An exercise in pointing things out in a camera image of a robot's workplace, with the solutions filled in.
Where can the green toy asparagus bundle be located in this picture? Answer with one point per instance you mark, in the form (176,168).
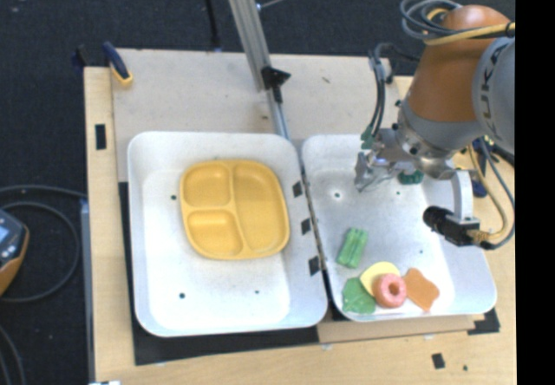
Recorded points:
(352,246)

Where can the green toy lettuce leaf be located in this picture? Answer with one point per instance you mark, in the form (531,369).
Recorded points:
(356,298)

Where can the pink toy doughnut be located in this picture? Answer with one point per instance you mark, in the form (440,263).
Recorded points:
(382,294)

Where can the pale flat board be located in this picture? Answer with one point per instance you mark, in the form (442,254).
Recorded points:
(195,93)

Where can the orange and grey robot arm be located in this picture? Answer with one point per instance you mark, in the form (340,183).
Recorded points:
(451,80)

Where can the white plastic tray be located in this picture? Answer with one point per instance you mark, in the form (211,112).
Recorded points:
(225,296)
(390,218)

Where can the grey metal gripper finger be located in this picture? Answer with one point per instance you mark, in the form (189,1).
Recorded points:
(363,173)
(383,174)

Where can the orange toy bread slice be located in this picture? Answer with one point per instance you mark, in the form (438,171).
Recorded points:
(420,288)

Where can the dark green toy broccoli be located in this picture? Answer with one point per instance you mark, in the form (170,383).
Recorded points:
(411,178)

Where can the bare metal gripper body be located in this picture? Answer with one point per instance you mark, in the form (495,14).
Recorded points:
(396,151)

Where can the yellow divided plate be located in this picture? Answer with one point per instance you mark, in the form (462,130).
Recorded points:
(256,205)

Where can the black cylinder on white bracket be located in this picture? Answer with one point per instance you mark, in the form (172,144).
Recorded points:
(453,225)

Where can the yellow toy cheese slice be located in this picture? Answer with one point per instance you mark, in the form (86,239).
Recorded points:
(376,271)

